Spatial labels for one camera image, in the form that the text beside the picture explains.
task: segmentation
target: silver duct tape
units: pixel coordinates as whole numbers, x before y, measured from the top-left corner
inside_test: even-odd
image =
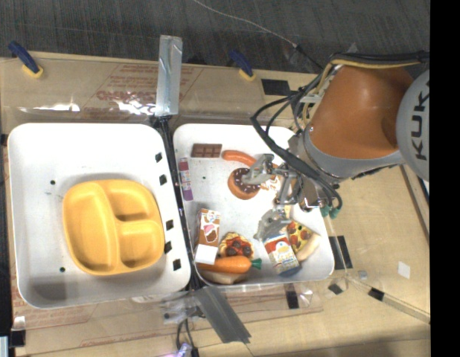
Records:
[[[176,115],[179,113],[181,70],[182,39],[174,36],[161,36],[159,43],[156,116]]]

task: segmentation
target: black hole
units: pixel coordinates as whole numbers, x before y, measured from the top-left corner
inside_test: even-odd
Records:
[[[172,244],[169,242],[166,242],[164,246],[164,253],[167,254],[170,250],[172,250]]]
[[[179,268],[181,268],[182,266],[180,265],[180,259],[176,259],[173,261],[173,270],[178,270]]]

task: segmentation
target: yellow clamp pad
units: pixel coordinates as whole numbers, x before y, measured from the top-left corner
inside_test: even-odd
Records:
[[[240,69],[238,71],[238,74],[249,82],[252,82],[257,77],[255,73],[253,73],[253,75],[250,77],[245,71],[243,71],[243,69]]]
[[[27,66],[22,65],[22,70],[26,74],[28,74],[30,77],[36,78],[36,79],[40,78],[43,74],[43,68],[40,65],[38,65],[38,69],[39,69],[38,72],[33,73],[32,70],[30,70]]]

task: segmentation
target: chocolate milk carton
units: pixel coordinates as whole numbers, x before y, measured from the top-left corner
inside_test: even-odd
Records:
[[[213,265],[218,252],[220,213],[215,210],[200,209],[197,214],[197,244],[195,261]]]

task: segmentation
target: brown chocolate bar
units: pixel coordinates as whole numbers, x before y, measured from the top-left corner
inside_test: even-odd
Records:
[[[222,144],[198,144],[192,147],[192,158],[219,158]]]

